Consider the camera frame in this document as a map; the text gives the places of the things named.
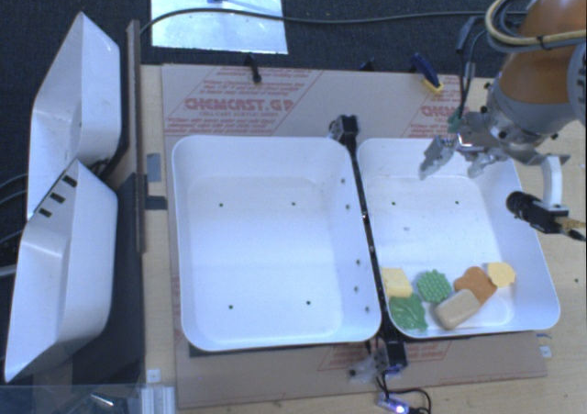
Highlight brown bread slice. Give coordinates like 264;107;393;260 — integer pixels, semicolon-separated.
453;265;498;306

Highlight brown cardboard board red print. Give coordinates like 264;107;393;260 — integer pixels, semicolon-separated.
160;63;549;409

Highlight black cylinder on white bracket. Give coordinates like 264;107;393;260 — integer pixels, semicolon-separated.
505;152;572;235

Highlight yellow cheese block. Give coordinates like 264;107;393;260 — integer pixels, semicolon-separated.
381;267;414;299

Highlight yellow biscuit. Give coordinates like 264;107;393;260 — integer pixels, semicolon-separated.
485;261;517;289

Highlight beige bread loaf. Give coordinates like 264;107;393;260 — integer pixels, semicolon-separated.
434;288;482;331

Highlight thin black rod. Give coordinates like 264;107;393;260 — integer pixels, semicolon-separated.
343;134;396;345

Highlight green dotted round toy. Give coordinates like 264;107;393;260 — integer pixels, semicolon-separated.
415;269;453;305

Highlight white plastic tray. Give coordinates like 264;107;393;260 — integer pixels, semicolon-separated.
356;137;562;340
171;134;383;352

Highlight green lettuce leaf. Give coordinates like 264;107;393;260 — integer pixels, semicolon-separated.
388;293;429;332

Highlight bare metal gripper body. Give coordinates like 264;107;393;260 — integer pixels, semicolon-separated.
458;110;548;162

